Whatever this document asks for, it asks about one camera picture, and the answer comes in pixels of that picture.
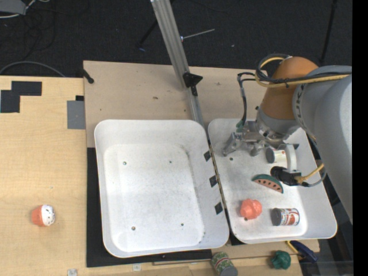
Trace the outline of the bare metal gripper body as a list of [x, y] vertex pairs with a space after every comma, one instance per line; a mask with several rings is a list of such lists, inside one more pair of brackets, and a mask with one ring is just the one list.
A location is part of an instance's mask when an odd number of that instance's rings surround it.
[[241, 135], [241, 140], [250, 145], [251, 142], [264, 141], [266, 147], [277, 150], [284, 145], [288, 133], [272, 129], [261, 120], [240, 120], [236, 124], [236, 132]]

